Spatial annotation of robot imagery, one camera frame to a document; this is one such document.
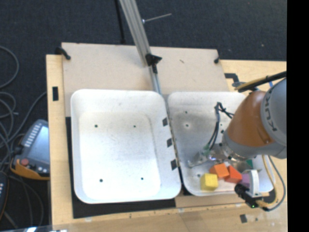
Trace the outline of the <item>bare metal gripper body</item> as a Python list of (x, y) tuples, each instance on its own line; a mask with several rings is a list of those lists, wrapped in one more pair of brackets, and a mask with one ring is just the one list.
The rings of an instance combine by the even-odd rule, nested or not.
[(207, 159), (213, 162), (227, 162), (231, 165), (245, 163), (247, 160), (247, 158), (237, 155), (228, 146), (221, 144), (214, 144), (212, 147), (206, 145), (204, 147), (204, 155), (207, 157)]

